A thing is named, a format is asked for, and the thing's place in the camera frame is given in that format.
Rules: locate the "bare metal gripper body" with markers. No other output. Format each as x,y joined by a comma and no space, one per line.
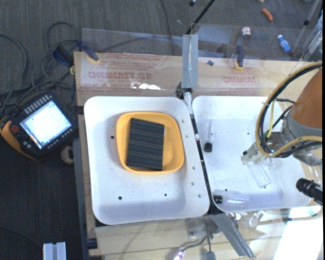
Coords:
274,139

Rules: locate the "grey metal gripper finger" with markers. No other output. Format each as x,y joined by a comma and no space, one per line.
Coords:
250,153

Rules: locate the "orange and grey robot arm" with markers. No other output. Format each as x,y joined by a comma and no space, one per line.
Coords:
308,101

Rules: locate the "white plastic tray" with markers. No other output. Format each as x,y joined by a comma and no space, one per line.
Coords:
233,172
140,194

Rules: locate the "clear plastic bottle black cap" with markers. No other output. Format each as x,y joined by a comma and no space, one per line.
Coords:
209,139
230,198

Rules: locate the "thin black and white rod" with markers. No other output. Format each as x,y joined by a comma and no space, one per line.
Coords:
197,134

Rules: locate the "orange plate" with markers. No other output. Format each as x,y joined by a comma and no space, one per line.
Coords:
173,145

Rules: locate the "blue bottle white cap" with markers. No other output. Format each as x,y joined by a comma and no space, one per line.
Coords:
284,44

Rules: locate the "dark grey striped rectangular pad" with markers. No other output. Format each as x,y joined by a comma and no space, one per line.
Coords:
145,144

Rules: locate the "small white and red can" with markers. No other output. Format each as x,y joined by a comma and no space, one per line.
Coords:
246,31

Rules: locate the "orange sausage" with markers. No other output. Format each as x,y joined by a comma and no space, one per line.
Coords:
267,15

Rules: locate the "brown cardboard board red print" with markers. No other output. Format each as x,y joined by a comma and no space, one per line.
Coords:
130,72

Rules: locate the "beige doughnut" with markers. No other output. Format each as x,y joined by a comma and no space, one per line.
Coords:
66,156

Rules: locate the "black cylinder on white bracket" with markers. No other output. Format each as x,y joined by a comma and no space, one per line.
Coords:
310,188

